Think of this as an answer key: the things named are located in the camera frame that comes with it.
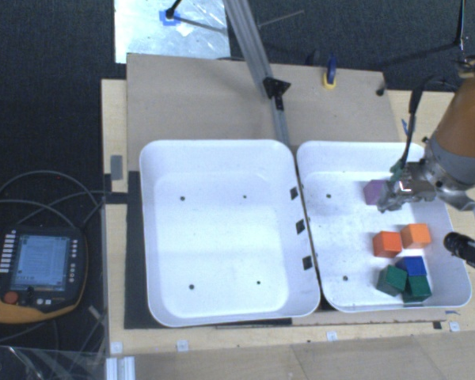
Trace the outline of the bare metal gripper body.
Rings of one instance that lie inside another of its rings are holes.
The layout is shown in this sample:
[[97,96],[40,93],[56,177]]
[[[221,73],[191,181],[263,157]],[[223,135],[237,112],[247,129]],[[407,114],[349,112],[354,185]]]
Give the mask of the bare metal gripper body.
[[470,185],[453,178],[435,161],[421,158],[415,162],[398,160],[391,167],[391,209],[406,203],[442,200],[457,210],[475,209],[475,200],[467,195]]

